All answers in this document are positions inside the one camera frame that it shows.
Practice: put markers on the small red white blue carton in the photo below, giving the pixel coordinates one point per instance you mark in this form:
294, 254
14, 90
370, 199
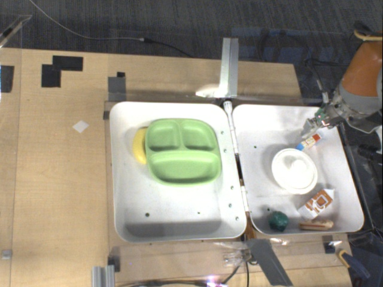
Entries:
308, 141

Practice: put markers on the dark green broccoli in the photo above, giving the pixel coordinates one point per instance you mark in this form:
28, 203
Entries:
278, 221

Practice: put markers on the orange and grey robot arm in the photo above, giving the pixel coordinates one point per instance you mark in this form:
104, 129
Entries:
362, 67

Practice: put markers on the brown and white carton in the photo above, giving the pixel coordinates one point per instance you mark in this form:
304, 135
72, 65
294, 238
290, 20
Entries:
317, 203

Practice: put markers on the green divided plate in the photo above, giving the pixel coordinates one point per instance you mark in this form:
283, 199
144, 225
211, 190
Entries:
182, 157

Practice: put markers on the white bowl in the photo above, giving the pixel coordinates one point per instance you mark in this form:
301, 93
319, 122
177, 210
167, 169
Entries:
294, 170

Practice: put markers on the sausage in bread bun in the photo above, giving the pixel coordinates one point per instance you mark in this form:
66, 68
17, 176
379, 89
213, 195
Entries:
315, 225

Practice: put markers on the white plastic tray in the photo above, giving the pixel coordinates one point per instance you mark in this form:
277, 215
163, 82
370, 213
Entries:
263, 130
179, 214

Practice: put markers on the yellow banana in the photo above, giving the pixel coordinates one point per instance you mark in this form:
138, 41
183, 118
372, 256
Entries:
139, 148

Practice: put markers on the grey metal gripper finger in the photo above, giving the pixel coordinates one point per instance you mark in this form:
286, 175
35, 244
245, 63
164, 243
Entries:
308, 125

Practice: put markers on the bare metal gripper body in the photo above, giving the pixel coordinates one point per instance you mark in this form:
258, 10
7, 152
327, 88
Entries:
332, 114

